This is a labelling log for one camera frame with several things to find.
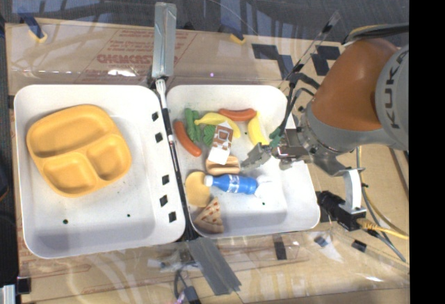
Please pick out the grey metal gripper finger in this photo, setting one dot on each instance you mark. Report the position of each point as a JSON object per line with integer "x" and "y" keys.
{"x": 253, "y": 161}
{"x": 262, "y": 150}

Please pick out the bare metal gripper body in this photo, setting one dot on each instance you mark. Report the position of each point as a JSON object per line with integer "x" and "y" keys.
{"x": 295, "y": 154}

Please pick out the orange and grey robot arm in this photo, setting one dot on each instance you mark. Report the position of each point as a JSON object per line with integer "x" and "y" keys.
{"x": 351, "y": 87}

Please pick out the yellow banana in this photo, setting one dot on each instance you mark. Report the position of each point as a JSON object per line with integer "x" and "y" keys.
{"x": 213, "y": 119}
{"x": 255, "y": 132}

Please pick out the blue bottle white cap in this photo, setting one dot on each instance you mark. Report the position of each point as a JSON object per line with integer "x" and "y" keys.
{"x": 233, "y": 184}

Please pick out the tan hot dog bun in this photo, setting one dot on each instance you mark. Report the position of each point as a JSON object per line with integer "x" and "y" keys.
{"x": 222, "y": 167}

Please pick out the brown and white carton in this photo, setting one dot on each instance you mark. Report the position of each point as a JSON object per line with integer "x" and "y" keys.
{"x": 222, "y": 144}

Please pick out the orange sausage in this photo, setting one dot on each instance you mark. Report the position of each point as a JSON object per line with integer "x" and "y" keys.
{"x": 238, "y": 114}
{"x": 187, "y": 141}

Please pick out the green leafy vegetable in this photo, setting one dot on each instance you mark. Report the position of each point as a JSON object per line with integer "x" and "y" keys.
{"x": 208, "y": 135}

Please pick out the white plastic tray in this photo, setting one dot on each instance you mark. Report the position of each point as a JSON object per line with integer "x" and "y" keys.
{"x": 139, "y": 226}
{"x": 271, "y": 219}

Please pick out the tan round biscuit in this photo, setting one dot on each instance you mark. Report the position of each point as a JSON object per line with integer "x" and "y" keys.
{"x": 196, "y": 189}

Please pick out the pizza slice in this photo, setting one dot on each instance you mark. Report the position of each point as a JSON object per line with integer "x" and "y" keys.
{"x": 210, "y": 219}

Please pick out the green bean pods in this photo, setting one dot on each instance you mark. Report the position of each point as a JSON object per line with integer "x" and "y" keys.
{"x": 190, "y": 123}

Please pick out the orange divided plate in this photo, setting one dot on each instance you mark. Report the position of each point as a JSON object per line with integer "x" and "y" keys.
{"x": 76, "y": 149}

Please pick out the brown cardboard board red print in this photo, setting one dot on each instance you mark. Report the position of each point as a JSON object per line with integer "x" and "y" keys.
{"x": 104, "y": 52}

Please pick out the black cylinder on white bracket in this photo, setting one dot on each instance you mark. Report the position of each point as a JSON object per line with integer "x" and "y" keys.
{"x": 347, "y": 214}

